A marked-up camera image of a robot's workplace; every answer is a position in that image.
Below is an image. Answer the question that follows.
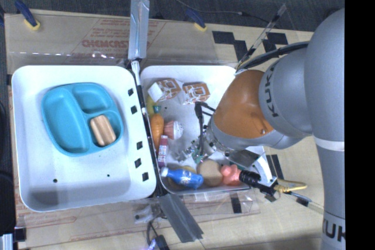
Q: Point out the blue bottle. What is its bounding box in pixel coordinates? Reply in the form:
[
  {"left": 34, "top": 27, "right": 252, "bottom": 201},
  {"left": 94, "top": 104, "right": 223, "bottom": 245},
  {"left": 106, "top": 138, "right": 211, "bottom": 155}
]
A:
[{"left": 160, "top": 166, "right": 204, "bottom": 190}]

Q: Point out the yellow banana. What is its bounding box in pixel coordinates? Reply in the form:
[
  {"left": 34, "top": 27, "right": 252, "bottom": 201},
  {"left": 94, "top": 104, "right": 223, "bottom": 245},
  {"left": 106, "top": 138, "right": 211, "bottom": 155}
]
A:
[{"left": 146, "top": 95, "right": 156, "bottom": 115}]

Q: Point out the brown round bread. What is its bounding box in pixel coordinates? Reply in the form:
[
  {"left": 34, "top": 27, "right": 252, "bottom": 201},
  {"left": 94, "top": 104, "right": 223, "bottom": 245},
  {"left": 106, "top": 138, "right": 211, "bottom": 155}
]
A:
[{"left": 196, "top": 159, "right": 224, "bottom": 187}]

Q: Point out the black block with thin wires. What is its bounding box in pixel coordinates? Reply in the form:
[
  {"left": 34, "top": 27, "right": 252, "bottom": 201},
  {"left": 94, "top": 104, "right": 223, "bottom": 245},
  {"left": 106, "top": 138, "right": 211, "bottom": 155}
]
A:
[{"left": 154, "top": 235, "right": 171, "bottom": 250}]

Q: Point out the thin black and white rod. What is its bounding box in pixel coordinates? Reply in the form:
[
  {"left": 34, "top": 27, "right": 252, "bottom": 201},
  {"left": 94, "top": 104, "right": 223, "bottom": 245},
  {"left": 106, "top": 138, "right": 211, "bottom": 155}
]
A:
[{"left": 130, "top": 59, "right": 161, "bottom": 196}]

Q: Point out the small pink bottle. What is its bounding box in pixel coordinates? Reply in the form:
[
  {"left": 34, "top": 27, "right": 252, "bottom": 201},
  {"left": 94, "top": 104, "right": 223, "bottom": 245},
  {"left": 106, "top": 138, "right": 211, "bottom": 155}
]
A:
[{"left": 157, "top": 135, "right": 169, "bottom": 169}]

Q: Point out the white plastic tray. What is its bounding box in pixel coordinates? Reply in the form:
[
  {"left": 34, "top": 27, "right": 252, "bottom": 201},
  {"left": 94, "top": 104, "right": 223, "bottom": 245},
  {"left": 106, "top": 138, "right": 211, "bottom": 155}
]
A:
[
  {"left": 11, "top": 64, "right": 158, "bottom": 213},
  {"left": 139, "top": 64, "right": 266, "bottom": 196}
]

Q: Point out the black cylinder on white bracket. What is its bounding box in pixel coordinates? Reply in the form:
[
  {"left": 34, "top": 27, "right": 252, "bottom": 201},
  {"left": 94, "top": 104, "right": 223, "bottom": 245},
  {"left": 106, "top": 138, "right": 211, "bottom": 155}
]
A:
[{"left": 238, "top": 151, "right": 278, "bottom": 202}]

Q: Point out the brown cardboard board red print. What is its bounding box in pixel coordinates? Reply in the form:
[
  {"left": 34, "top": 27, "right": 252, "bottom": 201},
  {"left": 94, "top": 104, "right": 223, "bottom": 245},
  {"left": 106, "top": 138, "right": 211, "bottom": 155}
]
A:
[{"left": 4, "top": 8, "right": 325, "bottom": 250}]

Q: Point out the blue divided plate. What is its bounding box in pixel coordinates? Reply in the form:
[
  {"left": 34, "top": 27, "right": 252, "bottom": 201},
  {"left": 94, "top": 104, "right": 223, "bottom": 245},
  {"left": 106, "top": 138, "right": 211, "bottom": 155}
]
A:
[{"left": 40, "top": 82, "right": 124, "bottom": 157}]

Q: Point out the pink toy figure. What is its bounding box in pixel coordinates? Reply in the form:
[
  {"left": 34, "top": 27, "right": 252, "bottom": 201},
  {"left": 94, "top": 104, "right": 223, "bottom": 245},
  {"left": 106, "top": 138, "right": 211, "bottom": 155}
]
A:
[{"left": 220, "top": 164, "right": 243, "bottom": 187}]

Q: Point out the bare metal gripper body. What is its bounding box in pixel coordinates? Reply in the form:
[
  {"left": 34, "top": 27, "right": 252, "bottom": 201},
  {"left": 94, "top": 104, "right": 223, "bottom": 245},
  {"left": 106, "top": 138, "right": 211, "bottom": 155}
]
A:
[{"left": 187, "top": 134, "right": 219, "bottom": 158}]

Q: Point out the white and orange carton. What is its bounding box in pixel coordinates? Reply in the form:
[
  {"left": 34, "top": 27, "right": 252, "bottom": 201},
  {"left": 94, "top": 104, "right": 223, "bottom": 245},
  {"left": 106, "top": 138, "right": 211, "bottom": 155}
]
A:
[
  {"left": 182, "top": 82, "right": 211, "bottom": 105},
  {"left": 147, "top": 78, "right": 184, "bottom": 103}
]

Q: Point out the orange carrot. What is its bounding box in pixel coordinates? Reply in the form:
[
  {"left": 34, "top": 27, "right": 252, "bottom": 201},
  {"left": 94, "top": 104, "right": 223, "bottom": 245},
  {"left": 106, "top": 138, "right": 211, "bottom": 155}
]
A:
[{"left": 149, "top": 105, "right": 165, "bottom": 150}]

